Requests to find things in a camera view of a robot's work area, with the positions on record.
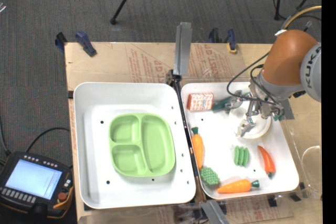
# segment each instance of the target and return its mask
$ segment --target wooden table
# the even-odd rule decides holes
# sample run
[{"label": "wooden table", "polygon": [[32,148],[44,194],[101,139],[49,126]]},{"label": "wooden table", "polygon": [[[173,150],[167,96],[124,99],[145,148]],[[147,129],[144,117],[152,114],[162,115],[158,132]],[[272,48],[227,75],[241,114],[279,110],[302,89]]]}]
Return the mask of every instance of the wooden table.
[{"label": "wooden table", "polygon": [[[97,55],[89,57],[79,43],[65,44],[65,64],[69,94],[77,85],[94,82],[158,82],[174,68],[174,43],[93,42]],[[229,81],[271,48],[270,44],[239,44],[231,54],[226,44],[192,44],[188,82]],[[248,80],[249,71],[240,79]],[[289,100],[293,120],[283,121],[292,154],[305,189],[293,193],[292,199],[281,194],[276,208],[247,208],[227,214],[230,223],[322,223],[322,143],[321,103],[307,95]],[[176,208],[125,208],[122,210],[85,210],[79,193],[78,160],[74,101],[69,98],[73,171],[78,223],[179,223]]]}]

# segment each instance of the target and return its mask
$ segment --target gray carpet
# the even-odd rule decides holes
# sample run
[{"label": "gray carpet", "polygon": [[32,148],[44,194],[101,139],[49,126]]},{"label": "gray carpet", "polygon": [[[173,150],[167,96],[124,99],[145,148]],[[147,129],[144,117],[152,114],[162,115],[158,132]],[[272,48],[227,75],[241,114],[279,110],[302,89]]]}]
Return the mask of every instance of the gray carpet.
[{"label": "gray carpet", "polygon": [[[175,42],[180,22],[192,24],[192,42],[208,42],[218,28],[224,40],[233,29],[237,43],[273,43],[284,18],[293,15],[303,0],[127,0],[117,17],[110,19],[122,0],[0,0],[0,117],[6,145],[25,151],[32,140],[52,127],[69,127],[64,54],[55,46],[62,32],[76,41],[78,30],[91,41]],[[321,5],[307,0],[303,7]],[[321,12],[297,19],[290,28],[308,29],[321,41]],[[31,152],[71,165],[69,132],[51,131]],[[1,148],[0,159],[5,159]],[[0,207],[0,223],[31,223],[20,214]],[[48,223],[76,223],[75,202],[64,219]]]}]

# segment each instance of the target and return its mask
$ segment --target orange carrot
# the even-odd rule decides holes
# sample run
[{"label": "orange carrot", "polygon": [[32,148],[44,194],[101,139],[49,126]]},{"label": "orange carrot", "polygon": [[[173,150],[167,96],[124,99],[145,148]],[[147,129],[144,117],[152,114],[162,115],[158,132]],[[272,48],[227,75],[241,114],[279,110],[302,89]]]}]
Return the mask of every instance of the orange carrot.
[{"label": "orange carrot", "polygon": [[198,127],[194,127],[191,130],[194,133],[194,136],[191,138],[191,142],[193,143],[197,168],[201,169],[203,166],[203,139],[198,134]]},{"label": "orange carrot", "polygon": [[258,146],[258,148],[261,152],[261,155],[263,156],[262,158],[264,159],[265,172],[268,174],[269,178],[272,178],[273,174],[275,173],[274,162],[269,153],[262,146]]},{"label": "orange carrot", "polygon": [[247,179],[241,179],[223,185],[217,189],[218,193],[245,193],[248,192],[251,187],[259,188],[259,181],[253,181],[252,183]]}]

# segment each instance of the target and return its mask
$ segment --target green beans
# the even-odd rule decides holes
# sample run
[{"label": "green beans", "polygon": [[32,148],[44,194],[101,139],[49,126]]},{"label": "green beans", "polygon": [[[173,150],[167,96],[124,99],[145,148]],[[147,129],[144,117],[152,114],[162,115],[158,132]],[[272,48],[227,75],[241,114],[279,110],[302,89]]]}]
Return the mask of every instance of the green beans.
[{"label": "green beans", "polygon": [[249,151],[248,148],[235,146],[235,165],[246,167],[249,160]]}]

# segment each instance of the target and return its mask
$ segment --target divided green plate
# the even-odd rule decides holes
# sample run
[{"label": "divided green plate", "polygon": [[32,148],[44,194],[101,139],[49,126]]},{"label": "divided green plate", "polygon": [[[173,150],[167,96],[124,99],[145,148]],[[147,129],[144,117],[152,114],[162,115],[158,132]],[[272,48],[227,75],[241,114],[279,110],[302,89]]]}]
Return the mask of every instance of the divided green plate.
[{"label": "divided green plate", "polygon": [[175,165],[171,129],[158,115],[119,115],[110,124],[109,136],[112,163],[122,175],[160,176]]}]

